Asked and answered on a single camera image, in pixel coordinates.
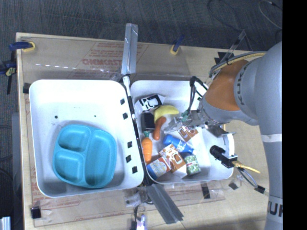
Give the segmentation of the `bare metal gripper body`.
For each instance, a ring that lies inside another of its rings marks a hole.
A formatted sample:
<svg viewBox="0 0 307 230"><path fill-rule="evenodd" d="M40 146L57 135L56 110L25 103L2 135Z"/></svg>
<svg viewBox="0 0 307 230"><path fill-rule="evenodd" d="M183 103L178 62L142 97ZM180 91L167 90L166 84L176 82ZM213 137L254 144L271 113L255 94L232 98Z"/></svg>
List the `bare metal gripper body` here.
<svg viewBox="0 0 307 230"><path fill-rule="evenodd" d="M195 128L201 127L205 128L209 124L209 118L202 110L191 110L188 113L186 120L184 121L184 126Z"/></svg>

